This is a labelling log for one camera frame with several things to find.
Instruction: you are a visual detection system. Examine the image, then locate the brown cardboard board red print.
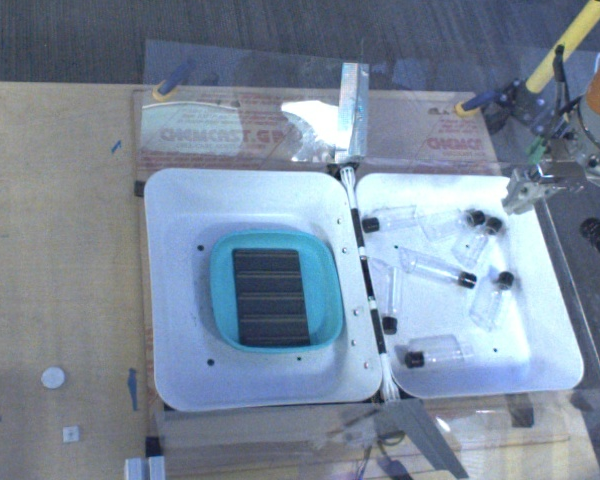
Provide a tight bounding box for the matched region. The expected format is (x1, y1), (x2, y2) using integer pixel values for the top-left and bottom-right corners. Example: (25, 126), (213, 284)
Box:
(132, 86), (572, 448)

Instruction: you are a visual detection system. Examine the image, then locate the white plastic tray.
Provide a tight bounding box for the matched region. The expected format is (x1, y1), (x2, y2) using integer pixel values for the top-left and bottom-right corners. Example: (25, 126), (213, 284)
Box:
(354, 171), (585, 400)
(143, 167), (384, 413)

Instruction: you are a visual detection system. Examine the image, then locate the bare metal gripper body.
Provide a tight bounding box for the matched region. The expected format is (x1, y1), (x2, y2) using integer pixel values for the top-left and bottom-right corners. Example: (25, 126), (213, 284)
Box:
(539, 137), (600, 195)

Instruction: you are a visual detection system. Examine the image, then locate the black ribbed rectangular block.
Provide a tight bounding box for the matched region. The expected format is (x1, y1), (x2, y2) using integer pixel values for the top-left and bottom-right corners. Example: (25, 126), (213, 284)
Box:
(231, 247), (312, 348)

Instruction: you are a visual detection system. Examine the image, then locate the white round disc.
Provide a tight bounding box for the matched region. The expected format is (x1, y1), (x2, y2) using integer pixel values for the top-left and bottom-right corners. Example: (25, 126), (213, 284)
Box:
(40, 366), (66, 390)

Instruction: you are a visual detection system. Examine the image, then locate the blue plate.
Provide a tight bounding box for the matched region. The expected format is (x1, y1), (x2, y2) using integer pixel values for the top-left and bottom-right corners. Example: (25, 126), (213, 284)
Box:
(209, 229), (345, 354)

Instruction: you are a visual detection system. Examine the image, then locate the clear plastic bottle black cap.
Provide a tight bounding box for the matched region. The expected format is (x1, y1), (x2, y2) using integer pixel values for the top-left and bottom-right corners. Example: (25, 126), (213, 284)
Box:
(361, 204), (421, 234)
(468, 270), (516, 333)
(368, 256), (405, 335)
(397, 245), (478, 290)
(451, 216), (504, 269)
(415, 206), (487, 242)
(403, 333), (476, 370)

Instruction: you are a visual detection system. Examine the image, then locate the thin black and white rod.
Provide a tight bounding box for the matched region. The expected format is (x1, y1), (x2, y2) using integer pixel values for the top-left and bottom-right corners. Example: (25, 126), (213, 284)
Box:
(338, 165), (401, 403)

